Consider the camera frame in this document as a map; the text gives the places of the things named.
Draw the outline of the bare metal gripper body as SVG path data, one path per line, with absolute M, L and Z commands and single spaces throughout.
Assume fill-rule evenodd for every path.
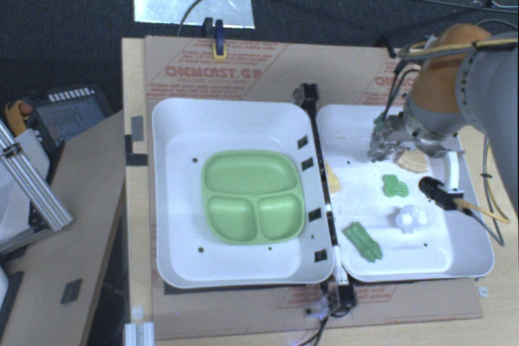
M 465 125 L 460 113 L 399 113 L 373 131 L 373 141 L 386 146 L 416 148 L 429 157 L 442 157 L 450 149 L 445 140 Z

